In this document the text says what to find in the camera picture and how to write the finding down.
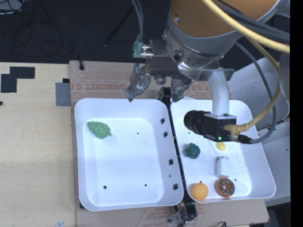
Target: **donut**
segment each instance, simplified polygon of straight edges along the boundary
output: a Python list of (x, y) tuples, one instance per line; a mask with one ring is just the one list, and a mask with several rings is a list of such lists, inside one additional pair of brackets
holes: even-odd
[(225, 198), (232, 196), (235, 192), (235, 185), (228, 178), (220, 178), (216, 183), (217, 193)]

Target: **camera lens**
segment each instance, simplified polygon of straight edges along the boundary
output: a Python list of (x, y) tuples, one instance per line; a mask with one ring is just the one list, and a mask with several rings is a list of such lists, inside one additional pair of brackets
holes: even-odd
[(208, 112), (192, 110), (184, 116), (184, 125), (196, 134), (203, 135), (204, 114)]

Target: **white tray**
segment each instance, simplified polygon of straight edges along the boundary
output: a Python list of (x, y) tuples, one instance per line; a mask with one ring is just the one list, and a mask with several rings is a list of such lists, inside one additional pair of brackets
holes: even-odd
[[(246, 104), (230, 100), (230, 114), (237, 117), (237, 124), (252, 119)], [(236, 142), (225, 142), (225, 150), (219, 150), (216, 142), (189, 131), (184, 123), (184, 116), (191, 110), (212, 111), (212, 100), (181, 99), (171, 105), (172, 119), (182, 166), (184, 169), (187, 191), (190, 195), (193, 184), (202, 182), (207, 185), (209, 193), (202, 202), (225, 200), (270, 198), (275, 194), (276, 185), (260, 143), (247, 145)], [(256, 127), (242, 133), (253, 139), (258, 137)], [(186, 157), (184, 149), (189, 143), (200, 147), (197, 159)], [(235, 193), (229, 198), (221, 197), (215, 190), (216, 160), (219, 156), (227, 156), (230, 161), (230, 179), (235, 185)]]
[[(87, 122), (107, 124), (97, 138)], [(164, 103), (85, 98), (75, 105), (79, 196), (91, 211), (176, 205), (184, 189)]]

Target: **yellow cable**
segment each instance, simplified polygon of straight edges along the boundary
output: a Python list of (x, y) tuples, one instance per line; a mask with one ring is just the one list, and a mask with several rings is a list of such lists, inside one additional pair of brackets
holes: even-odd
[[(275, 59), (256, 41), (247, 38), (274, 66), (276, 73), (278, 75), (278, 71), (279, 71), (279, 65), (278, 63), (275, 61)], [(254, 117), (251, 121), (249, 121), (248, 123), (242, 124), (242, 125), (236, 125), (236, 124), (228, 124), (224, 126), (224, 129), (226, 131), (230, 131), (231, 135), (238, 135), (241, 132), (247, 131), (251, 126), (257, 124), (262, 118), (264, 118), (264, 116), (270, 111), (270, 109), (276, 104), (277, 100), (279, 99), (281, 94), (281, 89), (280, 89), (280, 85), (279, 82), (277, 83), (277, 87), (276, 87), (276, 92), (274, 94), (274, 96), (272, 97), (272, 99), (270, 100), (270, 102), (267, 104), (267, 106), (256, 116)]]
[(244, 36), (251, 38), (260, 44), (274, 49), (279, 52), (284, 52), (289, 54), (290, 53), (290, 46), (287, 44), (282, 44), (277, 41), (268, 39), (266, 37), (261, 36), (260, 34), (257, 34), (250, 29), (246, 28), (245, 26), (238, 23), (236, 20), (234, 20), (232, 17), (230, 17), (228, 14), (223, 12), (212, 0), (201, 0), (214, 14), (216, 14), (218, 17), (220, 17), (225, 23), (227, 23), (230, 27), (237, 30), (239, 33), (243, 34)]

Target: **green object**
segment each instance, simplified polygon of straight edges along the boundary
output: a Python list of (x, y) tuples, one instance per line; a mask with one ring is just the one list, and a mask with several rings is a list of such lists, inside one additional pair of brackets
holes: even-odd
[(142, 46), (143, 42), (139, 42), (140, 35), (137, 36), (136, 41), (133, 45), (133, 57), (134, 58), (141, 58)]
[(90, 131), (100, 139), (106, 138), (108, 135), (111, 136), (110, 128), (107, 124), (102, 122), (88, 122), (87, 123)]
[(188, 148), (185, 149), (186, 156), (193, 158), (193, 159), (198, 158), (198, 156), (200, 155), (200, 152), (201, 152), (201, 150), (200, 150), (199, 146), (197, 146), (193, 143), (190, 143), (188, 145)]

